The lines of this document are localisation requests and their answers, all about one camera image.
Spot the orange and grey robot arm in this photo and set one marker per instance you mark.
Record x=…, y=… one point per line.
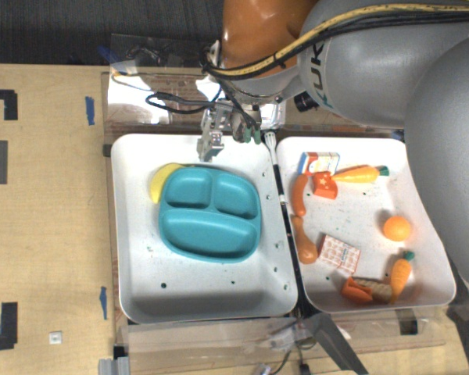
x=375, y=72

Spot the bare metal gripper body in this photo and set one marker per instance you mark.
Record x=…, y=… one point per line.
x=226, y=117

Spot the black cylinder on white bracket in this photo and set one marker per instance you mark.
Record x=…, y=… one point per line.
x=305, y=101

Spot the yellow banana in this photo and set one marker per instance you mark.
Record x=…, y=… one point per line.
x=157, y=184

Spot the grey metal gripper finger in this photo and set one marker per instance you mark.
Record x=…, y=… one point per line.
x=204, y=151
x=217, y=141

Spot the orange fruit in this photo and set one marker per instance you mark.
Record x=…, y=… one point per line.
x=397, y=228

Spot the red packet with yellow star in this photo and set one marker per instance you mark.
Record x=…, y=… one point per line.
x=325, y=186

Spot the orange wedge-shaped piece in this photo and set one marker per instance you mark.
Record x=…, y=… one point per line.
x=353, y=292

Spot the orange carrot with green top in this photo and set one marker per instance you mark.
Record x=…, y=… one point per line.
x=355, y=175
x=399, y=276

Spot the small white square block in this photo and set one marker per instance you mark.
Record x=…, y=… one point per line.
x=55, y=337

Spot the blue divided plate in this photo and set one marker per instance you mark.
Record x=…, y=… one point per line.
x=209, y=225

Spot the orange-brown chicken drumstick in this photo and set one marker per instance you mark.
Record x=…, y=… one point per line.
x=305, y=248

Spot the thin black and white rod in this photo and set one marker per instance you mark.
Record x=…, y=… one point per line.
x=282, y=197

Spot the white packet with orange print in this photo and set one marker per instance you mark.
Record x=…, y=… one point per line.
x=339, y=254

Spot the white orange and blue carton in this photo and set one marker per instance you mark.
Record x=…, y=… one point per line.
x=320, y=161

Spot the white plastic tray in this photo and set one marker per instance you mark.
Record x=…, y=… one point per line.
x=203, y=287
x=359, y=217

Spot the brown biscuit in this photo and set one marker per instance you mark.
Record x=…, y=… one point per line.
x=379, y=289

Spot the orange sausage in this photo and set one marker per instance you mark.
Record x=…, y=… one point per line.
x=299, y=195

